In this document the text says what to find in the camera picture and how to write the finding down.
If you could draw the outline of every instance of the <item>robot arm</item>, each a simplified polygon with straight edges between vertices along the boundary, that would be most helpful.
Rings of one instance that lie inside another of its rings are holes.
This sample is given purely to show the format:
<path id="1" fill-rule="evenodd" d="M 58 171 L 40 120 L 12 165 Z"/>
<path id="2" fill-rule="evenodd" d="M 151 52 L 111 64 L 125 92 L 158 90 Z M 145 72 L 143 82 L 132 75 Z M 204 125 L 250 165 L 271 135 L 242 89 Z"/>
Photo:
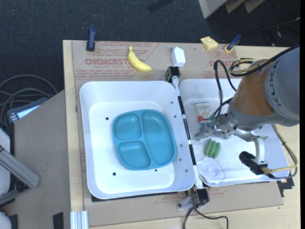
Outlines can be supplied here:
<path id="1" fill-rule="evenodd" d="M 231 69 L 230 73 L 243 78 L 227 113 L 205 123 L 195 137 L 199 140 L 221 132 L 224 138 L 236 135 L 247 142 L 254 141 L 256 156 L 242 152 L 239 158 L 255 174 L 272 177 L 264 161 L 267 137 L 255 136 L 251 131 L 265 124 L 293 126 L 300 123 L 300 47 L 289 48 L 269 60 L 255 61 L 240 74 L 235 72 Z M 296 163 L 292 152 L 288 152 Z"/>
<path id="2" fill-rule="evenodd" d="M 231 125 L 251 131 L 264 124 L 300 123 L 299 76 L 300 47 L 245 75 L 229 105 Z"/>

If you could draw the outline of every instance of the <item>black cable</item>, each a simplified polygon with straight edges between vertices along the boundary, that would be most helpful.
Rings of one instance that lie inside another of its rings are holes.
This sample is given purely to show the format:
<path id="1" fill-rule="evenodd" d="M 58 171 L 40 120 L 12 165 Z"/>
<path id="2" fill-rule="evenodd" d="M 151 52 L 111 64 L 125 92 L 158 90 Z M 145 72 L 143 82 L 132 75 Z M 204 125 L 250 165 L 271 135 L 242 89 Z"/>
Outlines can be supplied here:
<path id="1" fill-rule="evenodd" d="M 15 80 L 15 79 L 17 79 L 17 78 L 25 78 L 25 77 L 36 78 L 36 79 L 38 79 L 38 80 L 41 80 L 41 81 L 45 82 L 46 84 L 48 84 L 48 85 L 52 88 L 52 90 L 55 92 L 55 94 L 57 94 L 56 88 L 55 88 L 49 81 L 47 81 L 46 79 L 44 79 L 44 78 L 42 78 L 42 77 L 39 77 L 39 76 L 36 76 L 36 75 L 32 75 L 32 74 L 15 75 L 15 76 L 13 76 L 13 77 L 11 77 L 11 78 L 5 80 L 4 82 L 2 82 L 2 83 L 0 84 L 0 89 L 1 89 L 1 87 L 2 87 L 3 85 L 5 85 L 5 84 L 6 84 L 7 82 L 9 82 L 9 81 Z M 5 91 L 1 91 L 1 90 L 0 90 L 0 93 L 1 93 L 1 94 L 4 94 L 4 95 L 7 95 L 7 96 L 11 96 L 11 95 L 12 95 L 11 93 L 8 93 L 8 92 L 5 92 Z"/>
<path id="2" fill-rule="evenodd" d="M 255 60 L 251 58 L 241 58 L 240 60 L 234 61 L 231 66 L 230 70 L 232 71 L 235 67 L 238 67 L 241 63 L 253 63 Z"/>
<path id="3" fill-rule="evenodd" d="M 267 31 L 267 30 L 270 30 L 270 29 L 273 29 L 273 28 L 277 28 L 277 27 L 280 27 L 282 25 L 286 25 L 286 24 L 289 24 L 289 23 L 292 23 L 292 22 L 295 22 L 295 21 L 299 21 L 300 19 L 301 19 L 301 17 L 297 17 L 296 19 L 291 20 L 291 21 L 283 22 L 281 24 L 270 26 L 268 28 L 264 28 L 264 29 L 261 29 L 261 30 L 258 30 L 258 31 L 253 31 L 253 32 L 242 35 L 242 38 L 247 37 L 247 36 L 252 36 L 254 34 L 257 34 L 257 33 L 263 32 L 263 31 Z"/>
<path id="4" fill-rule="evenodd" d="M 217 60 L 217 61 L 214 63 L 214 70 L 215 70 L 215 68 L 217 69 L 217 64 L 218 64 L 218 63 L 220 63 L 221 66 L 223 67 L 224 72 L 225 72 L 225 74 L 226 74 L 226 76 L 227 76 L 227 79 L 228 79 L 228 81 L 229 81 L 230 86 L 231 86 L 232 89 L 236 92 L 236 88 L 233 86 L 233 84 L 232 84 L 232 82 L 231 82 L 230 74 L 229 74 L 229 72 L 228 72 L 226 66 L 224 65 L 224 63 L 223 63 L 221 60 Z"/>
<path id="5" fill-rule="evenodd" d="M 235 74 L 235 73 L 233 73 L 233 72 L 230 72 L 230 74 L 231 74 L 232 76 L 236 76 L 236 77 L 241 77 L 241 76 L 245 76 L 245 75 L 252 74 L 252 73 L 254 73 L 254 72 L 256 72 L 256 71 L 261 70 L 262 68 L 264 68 L 264 67 L 265 67 L 266 65 L 268 65 L 269 63 L 271 63 L 271 62 L 275 61 L 277 58 L 281 57 L 283 54 L 285 54 L 285 53 L 287 53 L 287 52 L 289 52 L 289 51 L 291 51 L 291 50 L 293 50 L 293 49 L 295 49 L 295 48 L 297 48 L 297 47 L 300 47 L 300 45 L 298 44 L 298 45 L 292 46 L 292 47 L 290 47 L 290 48 L 288 48 L 288 49 L 286 49 L 286 50 L 284 50 L 284 51 L 278 53 L 276 56 L 270 58 L 269 60 L 267 60 L 267 61 L 264 62 L 263 64 L 259 65 L 257 68 L 254 68 L 253 70 L 250 70 L 250 71 L 248 71 L 248 72 L 241 73 L 241 74 Z M 230 70 L 232 71 L 233 68 L 235 68 L 235 67 L 238 67 L 238 65 L 235 65 L 235 62 L 233 62 L 232 65 L 230 66 Z"/>
<path id="6" fill-rule="evenodd" d="M 202 217 L 207 218 L 207 219 L 221 219 L 221 218 L 226 219 L 226 221 L 227 221 L 227 226 L 226 226 L 226 228 L 227 228 L 227 229 L 229 228 L 229 219 L 228 219 L 227 216 L 208 217 L 208 216 L 205 216 L 204 214 L 200 213 L 196 208 L 194 208 L 194 210 L 195 210 L 199 215 L 201 215 Z"/>
<path id="7" fill-rule="evenodd" d="M 282 179 L 293 178 L 296 174 L 297 174 L 297 167 L 295 168 L 295 172 L 292 175 L 289 175 L 289 176 L 286 176 L 286 177 L 276 177 L 276 176 L 272 175 L 271 173 L 268 174 L 267 176 L 271 179 L 282 180 Z"/>
<path id="8" fill-rule="evenodd" d="M 221 85 L 220 85 L 220 81 L 219 81 L 219 77 L 218 77 L 218 63 L 221 64 L 221 66 L 223 67 L 224 71 L 225 71 L 225 74 L 227 76 L 227 79 L 229 81 L 229 84 L 230 86 L 232 87 L 232 89 L 234 91 L 236 91 L 236 88 L 233 86 L 232 82 L 231 82 L 231 79 L 230 79 L 230 74 L 226 68 L 226 66 L 224 65 L 224 63 L 221 61 L 221 60 L 216 60 L 215 63 L 214 63 L 214 73 L 215 73 L 215 79 L 216 79 L 216 82 L 217 82 L 217 86 L 218 86 L 218 91 L 219 91 L 219 94 L 221 95 L 219 98 L 220 98 L 220 103 L 219 103 L 219 107 L 217 108 L 217 110 L 214 112 L 215 114 L 215 119 L 218 118 L 218 116 L 220 115 L 220 112 L 221 112 L 221 109 L 222 109 L 222 106 L 224 106 L 225 104 L 228 103 L 228 100 L 225 101 L 223 103 L 223 96 L 222 96 L 222 88 L 221 88 Z"/>
<path id="9" fill-rule="evenodd" d="M 202 217 L 206 218 L 206 219 L 226 219 L 227 223 L 226 223 L 226 229 L 229 228 L 229 219 L 227 216 L 219 216 L 219 217 L 208 217 L 208 216 L 205 216 L 204 214 L 200 213 L 197 209 L 196 209 L 196 206 L 192 207 L 189 209 L 189 211 L 186 213 L 185 217 L 184 217 L 184 220 L 183 220 L 183 224 L 182 224 L 182 228 L 185 229 L 185 225 L 186 225 L 186 221 L 188 219 L 188 217 L 190 216 L 192 210 L 195 210 L 199 215 L 201 215 Z"/>
<path id="10" fill-rule="evenodd" d="M 3 128 L 6 123 L 4 122 L 4 111 L 6 109 L 6 106 L 9 104 L 9 102 L 18 94 L 22 93 L 22 92 L 39 92 L 43 95 L 45 95 L 46 97 L 48 98 L 51 98 L 51 96 L 47 93 L 45 93 L 44 91 L 41 91 L 41 90 L 38 90 L 36 88 L 24 88 L 24 89 L 21 89 L 19 90 L 18 92 L 12 94 L 7 100 L 6 102 L 3 104 L 3 107 L 2 107 L 2 110 L 1 110 L 1 113 L 0 113 L 0 126 Z"/>
<path id="11" fill-rule="evenodd" d="M 30 103 L 32 103 L 33 101 L 30 101 L 30 100 L 15 100 L 14 101 L 15 103 L 27 103 L 27 104 L 30 104 Z"/>
<path id="12" fill-rule="evenodd" d="M 15 100 L 15 98 L 16 97 L 34 97 L 34 96 L 39 96 L 39 97 L 44 97 L 44 96 L 47 96 L 48 98 L 51 98 L 51 97 L 53 97 L 54 95 L 52 95 L 52 94 L 47 94 L 47 93 L 45 93 L 45 92 L 43 92 L 43 91 L 41 91 L 41 94 L 30 94 L 30 95 L 22 95 L 22 96 L 18 96 L 18 95 L 16 95 L 16 94 L 13 94 L 12 95 L 12 99 L 10 100 L 10 109 L 12 109 L 13 108 L 13 104 L 14 103 L 17 103 L 17 102 L 21 102 L 21 100 Z"/>
<path id="13" fill-rule="evenodd" d="M 219 107 L 214 111 L 213 114 L 215 115 L 215 114 L 217 114 L 218 111 L 221 111 L 221 108 L 222 108 L 224 105 L 230 103 L 232 99 L 233 99 L 233 98 L 231 97 L 231 98 L 229 98 L 228 100 L 224 101 L 224 102 L 222 103 L 222 105 L 219 106 Z"/>

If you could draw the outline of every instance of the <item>table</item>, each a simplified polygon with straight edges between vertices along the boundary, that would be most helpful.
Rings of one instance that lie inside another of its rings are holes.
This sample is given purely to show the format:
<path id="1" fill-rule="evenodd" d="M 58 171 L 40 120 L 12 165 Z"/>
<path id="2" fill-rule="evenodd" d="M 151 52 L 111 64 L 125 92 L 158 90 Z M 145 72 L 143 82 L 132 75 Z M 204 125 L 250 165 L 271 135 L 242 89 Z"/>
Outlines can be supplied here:
<path id="1" fill-rule="evenodd" d="M 73 68 L 73 41 L 63 41 L 64 55 L 64 74 L 65 74 L 65 98 L 67 115 L 67 134 L 68 134 L 68 156 L 69 156 L 69 175 L 70 175 L 70 202 L 71 211 L 83 211 L 83 186 L 81 179 L 81 160 L 79 150 L 79 134 L 77 113 L 75 111 L 75 81 Z M 171 48 L 177 44 L 165 44 L 164 47 Z M 192 44 L 194 50 L 202 50 L 201 44 Z M 273 56 L 281 51 L 281 48 L 267 47 L 247 47 L 236 46 L 237 57 L 252 57 L 259 59 L 261 55 Z M 278 127 L 284 139 L 290 147 L 300 157 L 299 153 L 299 125 L 294 127 Z M 229 218 L 230 228 L 300 228 L 300 175 L 294 178 L 295 186 L 292 190 L 285 190 L 283 198 L 284 205 L 280 207 L 255 208 L 231 212 L 216 213 L 213 216 L 226 215 Z M 119 209 L 114 211 L 120 216 Z M 154 219 L 140 222 L 123 223 L 108 226 L 94 227 L 96 229 L 128 229 L 128 228 L 181 228 L 183 217 L 170 219 Z M 200 216 L 188 218 L 187 227 L 189 228 L 225 228 L 224 220 L 206 220 Z"/>

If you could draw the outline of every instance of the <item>black cord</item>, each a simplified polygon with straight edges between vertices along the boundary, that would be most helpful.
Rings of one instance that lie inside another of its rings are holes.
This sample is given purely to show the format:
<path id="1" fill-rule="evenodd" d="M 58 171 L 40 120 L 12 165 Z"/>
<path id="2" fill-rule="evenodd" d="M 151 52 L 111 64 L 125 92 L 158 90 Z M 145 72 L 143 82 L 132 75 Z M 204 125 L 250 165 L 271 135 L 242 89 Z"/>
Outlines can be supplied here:
<path id="1" fill-rule="evenodd" d="M 244 37 L 252 36 L 252 35 L 254 35 L 254 34 L 257 34 L 257 33 L 263 32 L 263 31 L 267 31 L 267 30 L 270 30 L 270 29 L 273 29 L 273 28 L 278 28 L 278 27 L 280 27 L 280 26 L 282 26 L 282 25 L 286 25 L 286 24 L 289 24 L 289 23 L 298 21 L 298 20 L 300 20 L 300 19 L 301 19 L 301 17 L 297 17 L 296 19 L 291 20 L 291 21 L 283 22 L 283 23 L 278 24 L 278 25 L 270 26 L 270 27 L 268 27 L 268 28 L 264 28 L 264 29 L 261 29 L 261 30 L 258 30 L 258 31 L 254 31 L 254 32 L 250 32 L 250 33 L 244 34 L 244 35 L 242 35 L 242 37 L 244 38 Z"/>
<path id="2" fill-rule="evenodd" d="M 206 219 L 226 219 L 227 223 L 226 223 L 226 229 L 229 228 L 229 219 L 227 216 L 219 216 L 219 217 L 208 217 L 208 216 L 205 216 L 204 214 L 200 213 L 197 209 L 196 209 L 196 206 L 192 207 L 189 209 L 189 211 L 186 213 L 185 217 L 184 217 L 184 220 L 183 220 L 183 229 L 185 229 L 185 224 L 186 224 L 186 221 L 188 219 L 188 217 L 190 216 L 192 210 L 195 210 L 199 215 L 201 215 L 202 217 L 206 218 Z"/>
<path id="3" fill-rule="evenodd" d="M 241 58 L 240 60 L 236 60 L 236 61 L 234 61 L 231 64 L 230 70 L 232 71 L 234 68 L 238 67 L 241 63 L 253 63 L 253 62 L 254 62 L 254 59 L 251 59 L 251 58 Z"/>
<path id="4" fill-rule="evenodd" d="M 221 94 L 221 96 L 220 96 L 219 107 L 218 107 L 218 108 L 216 109 L 216 111 L 214 112 L 214 114 L 215 114 L 215 119 L 217 119 L 218 116 L 220 115 L 220 112 L 221 112 L 222 107 L 223 107 L 225 104 L 227 104 L 227 103 L 229 103 L 229 102 L 231 101 L 231 99 L 229 99 L 229 100 L 227 100 L 227 101 L 225 101 L 225 102 L 223 103 L 222 88 L 221 88 L 220 81 L 219 81 L 219 76 L 218 76 L 218 63 L 220 63 L 220 65 L 223 67 L 223 69 L 224 69 L 224 71 L 225 71 L 225 74 L 226 74 L 226 76 L 227 76 L 227 79 L 228 79 L 228 81 L 229 81 L 230 86 L 232 87 L 232 89 L 233 89 L 234 91 L 236 91 L 236 88 L 233 86 L 233 84 L 232 84 L 232 82 L 231 82 L 230 74 L 229 74 L 229 72 L 228 72 L 226 66 L 224 65 L 224 63 L 223 63 L 221 60 L 215 61 L 215 63 L 214 63 L 215 79 L 216 79 L 216 82 L 217 82 L 218 91 L 219 91 L 219 93 Z"/>
<path id="5" fill-rule="evenodd" d="M 275 134 L 276 134 L 277 137 L 280 139 L 282 145 L 285 147 L 285 149 L 287 150 L 289 156 L 290 156 L 291 159 L 293 160 L 294 164 L 296 164 L 296 159 L 295 159 L 295 156 L 293 155 L 292 151 L 290 150 L 290 148 L 288 148 L 286 142 L 282 139 L 281 135 L 279 134 L 279 132 L 278 132 L 278 130 L 277 130 L 277 128 L 275 127 L 274 124 L 272 124 L 272 127 L 273 127 L 273 129 L 274 129 L 274 131 L 275 131 Z M 295 172 L 294 172 L 292 175 L 291 175 L 291 173 L 290 173 L 290 175 L 289 175 L 289 176 L 286 176 L 286 177 L 276 177 L 276 176 L 274 176 L 274 175 L 272 175 L 272 174 L 270 173 L 270 174 L 268 174 L 268 177 L 271 178 L 271 179 L 288 179 L 288 178 L 293 178 L 296 174 L 297 174 L 297 167 L 295 167 Z"/>
<path id="6" fill-rule="evenodd" d="M 2 128 L 6 125 L 6 123 L 5 123 L 5 121 L 4 121 L 4 111 L 5 111 L 5 109 L 6 109 L 6 106 L 10 103 L 10 101 L 11 101 L 16 95 L 18 95 L 18 94 L 20 94 L 20 93 L 23 93 L 23 92 L 39 92 L 39 93 L 41 93 L 41 94 L 47 96 L 48 98 L 51 98 L 51 96 L 50 96 L 49 94 L 45 93 L 44 91 L 38 90 L 38 89 L 36 89 L 36 88 L 30 88 L 30 87 L 29 87 L 29 88 L 24 88 L 24 89 L 19 90 L 18 92 L 14 93 L 14 94 L 12 94 L 12 95 L 6 100 L 6 102 L 3 104 L 3 107 L 2 107 L 2 110 L 1 110 L 1 113 L 0 113 L 0 125 L 1 125 Z"/>
<path id="7" fill-rule="evenodd" d="M 11 77 L 11 78 L 5 80 L 4 82 L 2 82 L 2 83 L 0 84 L 0 89 L 1 89 L 1 87 L 2 87 L 3 85 L 5 85 L 5 84 L 6 84 L 7 82 L 9 82 L 9 81 L 15 80 L 15 79 L 17 79 L 17 78 L 27 78 L 27 77 L 29 77 L 29 78 L 36 78 L 36 79 L 38 79 L 38 80 L 40 80 L 40 81 L 45 82 L 46 84 L 48 84 L 48 85 L 52 88 L 52 90 L 55 92 L 55 94 L 57 94 L 56 88 L 55 88 L 49 81 L 47 81 L 46 79 L 44 79 L 44 78 L 42 78 L 42 77 L 39 77 L 39 76 L 36 76 L 36 75 L 32 75 L 32 74 L 15 75 L 15 76 L 13 76 L 13 77 Z M 1 90 L 0 90 L 0 93 L 1 93 L 1 94 L 4 94 L 4 95 L 7 95 L 7 96 L 11 96 L 11 95 L 12 95 L 11 93 L 8 93 L 8 92 L 5 92 L 5 91 L 1 91 Z M 33 96 L 33 95 L 22 95 L 22 97 L 29 97 L 29 96 Z"/>
<path id="8" fill-rule="evenodd" d="M 292 51 L 293 49 L 295 48 L 298 48 L 300 47 L 300 45 L 295 45 L 295 46 L 292 46 L 290 48 L 287 48 L 286 50 L 278 53 L 276 56 L 272 57 L 271 59 L 267 60 L 266 62 L 264 62 L 263 64 L 259 65 L 257 68 L 254 68 L 253 70 L 251 71 L 248 71 L 248 72 L 245 72 L 245 73 L 241 73 L 241 74 L 235 74 L 233 72 L 231 72 L 230 74 L 232 76 L 236 76 L 236 77 L 240 77 L 240 76 L 245 76 L 245 75 L 249 75 L 249 74 L 252 74 L 256 71 L 259 71 L 261 70 L 262 68 L 264 68 L 266 65 L 268 65 L 269 63 L 275 61 L 276 59 L 278 59 L 279 57 L 281 57 L 283 54 L 289 52 L 289 51 Z M 232 71 L 235 67 L 238 67 L 238 65 L 235 64 L 235 62 L 232 63 L 232 65 L 230 66 L 230 70 Z"/>
<path id="9" fill-rule="evenodd" d="M 39 77 L 39 76 L 36 76 L 36 75 L 32 75 L 32 74 L 22 74 L 22 75 L 13 76 L 13 77 L 3 81 L 0 84 L 0 89 L 6 83 L 11 82 L 11 81 L 16 80 L 16 79 L 19 79 L 19 78 L 35 78 L 35 79 L 38 79 L 38 80 L 46 83 L 48 86 L 50 86 L 52 91 L 55 92 L 55 94 L 58 93 L 56 88 L 49 81 L 45 80 L 42 77 Z M 31 94 L 21 94 L 21 93 L 24 93 L 24 92 L 32 92 L 32 93 Z M 8 105 L 10 105 L 9 108 L 12 109 L 14 103 L 31 103 L 31 102 L 33 102 L 32 99 L 31 100 L 25 100 L 25 99 L 24 100 L 20 100 L 20 99 L 19 100 L 15 100 L 16 97 L 18 97 L 18 98 L 19 97 L 23 97 L 23 98 L 30 97 L 30 98 L 33 98 L 33 97 L 37 97 L 37 96 L 40 96 L 40 97 L 41 96 L 46 96 L 48 98 L 51 98 L 51 97 L 54 96 L 53 94 L 48 94 L 48 93 L 46 93 L 44 91 L 41 91 L 39 89 L 32 88 L 32 87 L 21 89 L 21 90 L 17 91 L 16 93 L 8 93 L 6 91 L 0 90 L 0 94 L 8 96 L 8 99 L 4 103 L 0 104 L 0 107 L 1 107 L 1 112 L 0 112 L 0 127 L 1 128 L 6 126 L 4 115 L 5 115 L 5 110 L 8 108 Z"/>

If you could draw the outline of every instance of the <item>electrical wire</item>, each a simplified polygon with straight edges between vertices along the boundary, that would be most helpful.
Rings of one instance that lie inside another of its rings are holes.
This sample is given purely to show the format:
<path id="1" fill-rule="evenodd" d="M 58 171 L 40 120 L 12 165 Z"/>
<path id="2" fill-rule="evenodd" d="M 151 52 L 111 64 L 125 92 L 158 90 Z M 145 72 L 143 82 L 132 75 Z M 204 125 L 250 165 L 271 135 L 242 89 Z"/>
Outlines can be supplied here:
<path id="1" fill-rule="evenodd" d="M 245 76 L 245 75 L 249 75 L 252 74 L 256 71 L 261 70 L 262 68 L 264 68 L 265 66 L 267 66 L 269 63 L 275 61 L 276 59 L 278 59 L 279 57 L 281 57 L 283 54 L 292 51 L 293 49 L 300 47 L 300 45 L 295 45 L 292 46 L 280 53 L 278 53 L 277 55 L 275 55 L 274 57 L 270 58 L 269 60 L 262 60 L 261 62 L 252 65 L 251 67 L 244 69 L 244 70 L 239 70 L 239 71 L 234 71 L 234 68 L 238 67 L 241 63 L 253 63 L 254 59 L 242 59 L 242 60 L 237 60 L 235 62 L 233 62 L 229 68 L 229 73 L 232 76 L 236 76 L 236 77 L 240 77 L 240 76 Z"/>
<path id="2" fill-rule="evenodd" d="M 227 222 L 227 223 L 226 223 L 226 229 L 229 228 L 229 219 L 228 219 L 227 216 L 208 217 L 208 216 L 206 216 L 206 215 L 200 213 L 200 212 L 196 209 L 196 206 L 194 206 L 194 207 L 192 207 L 192 208 L 189 209 L 189 211 L 186 213 L 186 215 L 185 215 L 185 217 L 184 217 L 183 224 L 182 224 L 183 229 L 185 229 L 186 221 L 187 221 L 188 217 L 190 216 L 192 210 L 195 210 L 199 215 L 201 215 L 202 217 L 204 217 L 204 218 L 206 218 L 206 219 L 222 219 L 222 218 L 224 218 L 224 219 L 226 219 L 226 222 Z"/>
<path id="3" fill-rule="evenodd" d="M 287 179 L 287 178 L 294 177 L 297 174 L 297 163 L 298 163 L 297 162 L 297 157 L 293 153 L 293 151 L 290 149 L 290 147 L 287 145 L 287 142 L 283 139 L 283 137 L 278 132 L 277 127 L 274 124 L 272 124 L 272 128 L 274 129 L 274 131 L 275 131 L 277 137 L 279 138 L 279 140 L 281 141 L 282 145 L 287 150 L 289 156 L 293 160 L 294 165 L 293 166 L 289 166 L 289 167 L 276 168 L 276 169 L 269 169 L 267 167 L 263 167 L 262 171 L 264 172 L 265 175 L 267 175 L 267 176 L 269 176 L 270 178 L 273 178 L 273 179 Z M 289 175 L 287 177 L 275 177 L 274 175 L 271 174 L 271 173 L 274 173 L 274 172 L 277 172 L 277 171 L 292 170 L 292 169 L 295 169 L 295 172 L 292 175 Z"/>
<path id="4" fill-rule="evenodd" d="M 34 79 L 38 79 L 44 83 L 46 83 L 49 87 L 51 87 L 52 91 L 57 94 L 57 90 L 56 88 L 47 80 L 45 80 L 42 77 L 36 76 L 36 75 L 32 75 L 32 74 L 22 74 L 22 75 L 16 75 L 13 76 L 5 81 L 3 81 L 0 84 L 0 89 L 7 84 L 8 82 L 12 82 L 16 79 L 20 79 L 20 78 L 34 78 Z M 5 95 L 8 97 L 8 99 L 4 102 L 0 104 L 1 107 L 1 111 L 0 111 L 0 127 L 4 128 L 7 127 L 7 123 L 5 121 L 5 110 L 6 109 L 12 109 L 13 108 L 13 104 L 14 103 L 32 103 L 33 102 L 33 97 L 42 97 L 45 96 L 47 98 L 51 98 L 54 96 L 54 94 L 49 94 L 46 93 L 45 91 L 33 88 L 33 87 L 28 87 L 28 88 L 24 88 L 21 89 L 19 91 L 17 91 L 16 93 L 9 93 L 3 90 L 0 90 L 0 94 Z"/>
<path id="5" fill-rule="evenodd" d="M 273 18 L 273 20 L 278 20 L 278 21 L 283 21 L 283 18 L 295 18 L 294 20 L 288 21 L 286 23 L 294 22 L 294 21 L 300 21 L 301 18 L 300 18 L 300 11 L 299 10 L 288 11 L 288 10 L 285 10 L 285 9 L 277 6 L 273 1 L 271 1 L 271 0 L 268 0 L 268 1 L 273 5 L 274 8 L 266 15 L 266 18 L 272 18 L 272 17 L 275 16 Z M 288 27 L 284 24 L 279 24 L 276 27 L 276 35 L 278 36 L 279 42 L 282 44 L 282 46 L 284 46 L 284 47 L 287 46 L 287 43 L 284 42 L 284 38 L 286 37 L 285 31 L 293 32 L 295 35 L 298 35 L 298 39 L 300 40 L 300 36 L 299 36 L 300 35 L 300 30 L 299 29 L 293 29 L 292 27 Z M 273 42 L 266 43 L 266 45 L 275 46 L 275 44 L 277 42 L 276 42 L 276 37 L 274 37 L 273 34 L 272 34 L 272 30 L 268 30 L 266 32 L 269 32 L 269 36 L 271 38 L 273 38 Z M 266 42 L 265 33 L 263 33 L 263 37 L 264 37 L 264 41 Z"/>
<path id="6" fill-rule="evenodd" d="M 263 29 L 258 30 L 258 31 L 254 31 L 254 32 L 250 32 L 250 33 L 244 34 L 244 35 L 242 35 L 242 37 L 251 36 L 251 35 L 254 35 L 256 33 L 260 33 L 260 32 L 263 32 L 263 31 L 266 31 L 266 30 L 269 30 L 269 29 L 278 28 L 278 27 L 280 27 L 282 25 L 286 25 L 286 24 L 289 24 L 291 22 L 299 21 L 300 19 L 301 19 L 301 17 L 297 17 L 296 19 L 291 20 L 291 21 L 287 21 L 287 22 L 284 22 L 284 23 L 281 23 L 281 24 L 278 24 L 278 25 L 270 26 L 268 28 L 263 28 Z"/>
<path id="7" fill-rule="evenodd" d="M 222 93 L 222 88 L 221 88 L 221 84 L 220 84 L 219 76 L 218 76 L 218 63 L 220 63 L 220 65 L 223 67 L 223 69 L 225 71 L 225 74 L 227 76 L 227 79 L 229 81 L 230 86 L 232 87 L 232 89 L 234 91 L 236 91 L 236 88 L 233 86 L 233 84 L 231 82 L 230 74 L 229 74 L 226 66 L 224 65 L 224 63 L 221 60 L 215 61 L 215 63 L 214 63 L 214 74 L 215 74 L 215 79 L 216 79 L 216 82 L 217 82 L 217 87 L 218 87 L 218 92 L 219 92 L 219 99 L 220 99 L 219 107 L 214 112 L 215 119 L 217 119 L 218 116 L 220 115 L 222 107 L 225 104 L 227 104 L 227 103 L 229 103 L 231 101 L 231 99 L 230 99 L 230 100 L 227 100 L 227 101 L 223 102 L 223 93 Z"/>
<path id="8" fill-rule="evenodd" d="M 57 90 L 56 90 L 56 88 L 55 88 L 49 81 L 47 81 L 46 79 L 44 79 L 44 78 L 42 78 L 42 77 L 40 77 L 40 76 L 36 76 L 36 75 L 32 75 L 32 74 L 15 75 L 15 76 L 13 76 L 13 77 L 11 77 L 11 78 L 9 78 L 9 79 L 3 81 L 3 82 L 0 84 L 0 89 L 1 89 L 6 83 L 8 83 L 8 82 L 10 82 L 10 81 L 12 81 L 12 80 L 15 80 L 15 79 L 17 79 L 17 78 L 36 78 L 36 79 L 38 79 L 38 80 L 40 80 L 40 81 L 45 82 L 47 85 L 49 85 L 49 86 L 52 88 L 52 90 L 55 92 L 55 94 L 58 93 Z M 7 95 L 7 96 L 11 96 L 11 95 L 12 95 L 11 93 L 8 93 L 8 92 L 2 91 L 2 90 L 0 90 L 0 93 L 1 93 L 1 94 L 4 94 L 4 95 Z"/>

